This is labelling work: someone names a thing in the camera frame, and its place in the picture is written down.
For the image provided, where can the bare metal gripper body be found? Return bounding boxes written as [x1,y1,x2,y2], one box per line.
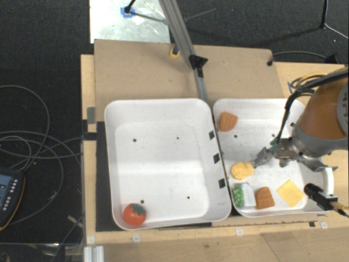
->
[271,137,338,172]

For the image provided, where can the white plastic tray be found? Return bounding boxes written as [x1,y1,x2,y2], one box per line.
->
[104,98,232,231]
[212,98,328,218]

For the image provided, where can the yellow toy corn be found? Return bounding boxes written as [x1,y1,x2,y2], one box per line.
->
[231,161,255,181]

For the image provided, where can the yellow toy cheese slice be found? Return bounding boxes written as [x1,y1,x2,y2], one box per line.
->
[276,178,306,209]

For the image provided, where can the small white bottle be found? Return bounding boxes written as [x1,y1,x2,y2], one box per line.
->
[240,182,257,208]

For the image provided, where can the orange toy waffle piece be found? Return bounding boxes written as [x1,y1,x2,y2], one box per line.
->
[254,186,275,210]
[218,111,238,132]

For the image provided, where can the green toy peas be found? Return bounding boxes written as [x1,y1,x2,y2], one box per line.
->
[231,186,245,209]

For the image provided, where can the red toy tomato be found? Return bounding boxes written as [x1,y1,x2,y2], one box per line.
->
[123,203,148,227]

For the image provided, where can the brown cardboard board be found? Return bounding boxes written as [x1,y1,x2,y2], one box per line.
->
[94,39,318,228]

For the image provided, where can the black cylinder on white bracket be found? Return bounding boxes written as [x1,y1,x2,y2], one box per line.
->
[303,166,339,211]

